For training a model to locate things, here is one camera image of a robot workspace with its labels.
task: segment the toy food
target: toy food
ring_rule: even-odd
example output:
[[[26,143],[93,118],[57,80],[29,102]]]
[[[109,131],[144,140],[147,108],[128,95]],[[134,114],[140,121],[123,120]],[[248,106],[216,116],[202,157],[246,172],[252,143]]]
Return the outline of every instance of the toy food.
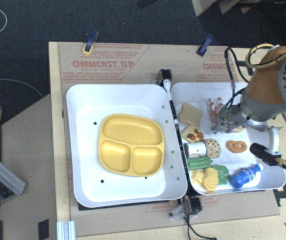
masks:
[[[258,163],[252,167],[242,168],[240,172],[233,175],[230,179],[230,183],[233,188],[240,189],[243,184],[250,182],[254,179],[256,174],[263,170],[263,164]]]
[[[213,191],[219,185],[219,172],[218,170],[208,167],[205,169],[202,185],[208,191]]]
[[[200,127],[195,127],[191,125],[189,125],[182,131],[181,136],[183,139],[191,143],[204,141],[204,135],[201,132]]]
[[[154,120],[130,114],[111,114],[100,127],[98,158],[116,174],[147,177],[163,166],[164,133]]]
[[[207,155],[207,146],[203,141],[184,143],[186,158],[200,158]]]
[[[219,185],[225,185],[230,181],[229,170],[224,165],[214,164],[212,166],[212,168],[217,170],[217,172],[218,172],[217,175],[218,175],[218,184]]]
[[[183,103],[181,112],[178,114],[178,121],[194,127],[200,126],[202,110],[192,106],[189,103]]]
[[[192,181],[194,184],[202,184],[204,178],[204,171],[201,170],[194,170],[192,171]]]
[[[209,98],[207,100],[207,110],[209,113],[209,117],[211,119],[212,124],[214,124],[215,120],[219,115],[219,111],[221,107],[223,107],[223,101],[221,97],[218,98]]]
[[[239,141],[229,140],[226,143],[226,147],[233,153],[242,153],[248,148],[247,144],[241,140]]]
[[[220,144],[212,138],[209,138],[205,141],[206,145],[206,155],[209,158],[218,158],[221,154]]]
[[[187,159],[187,166],[189,171],[194,171],[197,169],[205,169],[211,167],[211,160],[208,156],[202,156],[198,158],[188,158]]]

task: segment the toy water bottle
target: toy water bottle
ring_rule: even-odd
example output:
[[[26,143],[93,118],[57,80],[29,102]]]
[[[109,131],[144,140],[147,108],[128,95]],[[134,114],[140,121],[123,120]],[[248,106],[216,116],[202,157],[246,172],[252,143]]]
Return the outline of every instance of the toy water bottle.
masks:
[[[243,168],[238,174],[230,178],[230,184],[235,189],[240,189],[245,183],[254,179],[257,172],[263,170],[263,165],[258,163],[253,167]]]

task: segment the white tray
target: white tray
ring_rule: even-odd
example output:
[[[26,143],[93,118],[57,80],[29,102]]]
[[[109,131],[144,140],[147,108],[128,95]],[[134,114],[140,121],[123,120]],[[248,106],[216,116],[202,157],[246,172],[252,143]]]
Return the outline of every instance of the white tray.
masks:
[[[188,184],[166,91],[155,84],[78,84],[66,95],[74,194],[85,207],[180,199]],[[165,139],[161,170],[150,177],[120,175],[100,163],[100,126],[112,114],[156,121]]]
[[[236,83],[236,90],[246,87],[245,83]],[[254,156],[249,148],[253,143],[261,144],[265,147],[270,145],[270,137],[267,132],[259,132],[253,128],[247,127],[240,133],[225,133],[218,132],[212,133],[212,123],[210,115],[207,110],[207,101],[209,98],[221,97],[223,103],[226,103],[232,96],[230,83],[216,83],[216,82],[180,82],[175,84],[171,89],[173,102],[177,115],[179,115],[183,103],[190,103],[194,107],[202,110],[202,117],[200,119],[200,129],[204,134],[205,139],[215,139],[218,141],[221,147],[221,155],[218,158],[213,159],[212,164],[226,166],[229,170],[229,174],[233,175],[241,168],[253,166],[257,163],[262,163],[264,168],[261,172],[256,174],[256,177],[243,185],[240,189],[234,189],[230,183],[225,185],[219,185],[215,191],[208,191],[201,185],[194,184],[191,175],[191,185],[201,195],[217,195],[226,194],[232,192],[248,192],[248,191],[260,191],[267,189],[278,189],[283,187],[286,182],[285,170],[279,166],[269,166],[262,162],[261,159]],[[240,101],[240,95],[234,99],[234,104]],[[182,132],[187,124],[179,123],[180,131]],[[247,151],[243,153],[232,153],[226,148],[226,142],[229,140],[244,141],[247,144]]]

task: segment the toy bread slice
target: toy bread slice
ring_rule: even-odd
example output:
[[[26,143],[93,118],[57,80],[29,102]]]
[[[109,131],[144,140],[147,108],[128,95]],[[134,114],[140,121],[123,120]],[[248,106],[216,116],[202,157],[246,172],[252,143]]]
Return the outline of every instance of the toy bread slice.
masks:
[[[202,114],[202,110],[189,103],[183,103],[182,110],[178,114],[178,121],[182,124],[199,127]]]

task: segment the toy cookie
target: toy cookie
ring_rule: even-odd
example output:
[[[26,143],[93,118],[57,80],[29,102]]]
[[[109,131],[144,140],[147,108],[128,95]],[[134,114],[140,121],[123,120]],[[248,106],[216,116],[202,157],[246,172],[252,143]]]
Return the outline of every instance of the toy cookie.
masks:
[[[242,153],[248,148],[247,144],[241,140],[239,141],[229,140],[226,143],[226,147],[233,153]]]
[[[206,145],[206,155],[209,158],[218,158],[221,154],[220,144],[212,138],[209,138],[205,141]]]
[[[182,124],[199,127],[202,114],[202,110],[189,103],[183,103],[182,110],[178,114],[178,121]]]
[[[181,136],[183,139],[191,143],[204,141],[204,135],[201,132],[200,127],[195,127],[191,125],[189,125],[182,131]]]

